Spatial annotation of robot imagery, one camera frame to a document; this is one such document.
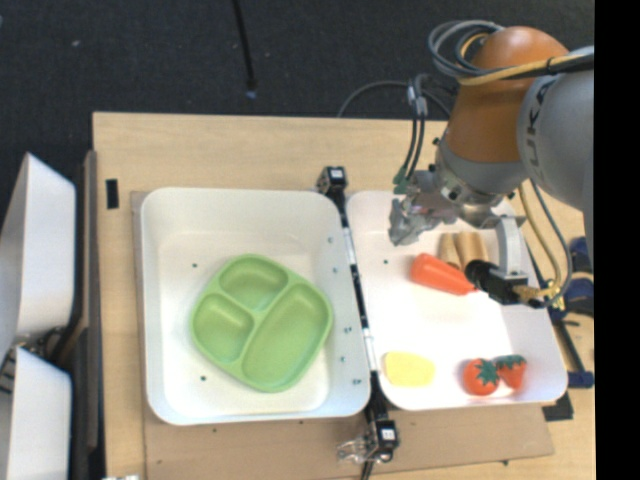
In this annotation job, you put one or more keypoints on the green divided plate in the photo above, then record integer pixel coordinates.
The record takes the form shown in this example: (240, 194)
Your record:
(285, 338)

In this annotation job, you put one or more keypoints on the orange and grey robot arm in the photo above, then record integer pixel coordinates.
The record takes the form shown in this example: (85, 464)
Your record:
(500, 118)

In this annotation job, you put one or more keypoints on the yellow flat toy slice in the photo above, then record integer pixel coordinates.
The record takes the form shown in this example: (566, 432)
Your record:
(409, 369)

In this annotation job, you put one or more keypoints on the red strawberry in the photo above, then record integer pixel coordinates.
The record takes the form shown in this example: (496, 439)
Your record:
(515, 375)

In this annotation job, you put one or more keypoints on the white plastic tray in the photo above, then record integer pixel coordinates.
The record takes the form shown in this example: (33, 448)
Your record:
(440, 328)
(175, 278)

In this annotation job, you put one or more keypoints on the black cylinder on white bracket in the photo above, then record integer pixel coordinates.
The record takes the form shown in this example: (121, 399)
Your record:
(505, 283)

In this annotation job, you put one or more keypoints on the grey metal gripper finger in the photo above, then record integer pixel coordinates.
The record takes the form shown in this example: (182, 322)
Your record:
(397, 223)
(417, 230)

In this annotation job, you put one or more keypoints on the orange tomato with green leaves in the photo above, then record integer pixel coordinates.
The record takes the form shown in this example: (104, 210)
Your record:
(475, 385)

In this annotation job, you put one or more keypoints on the thin black and white rod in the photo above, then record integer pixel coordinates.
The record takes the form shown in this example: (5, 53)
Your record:
(358, 288)

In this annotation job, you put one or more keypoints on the orange carrot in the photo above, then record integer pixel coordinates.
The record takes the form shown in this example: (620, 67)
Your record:
(437, 274)

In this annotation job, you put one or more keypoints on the tan toy bread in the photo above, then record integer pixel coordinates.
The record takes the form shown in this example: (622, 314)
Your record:
(467, 248)

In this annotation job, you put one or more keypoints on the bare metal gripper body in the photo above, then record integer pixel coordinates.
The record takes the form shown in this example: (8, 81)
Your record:
(440, 200)

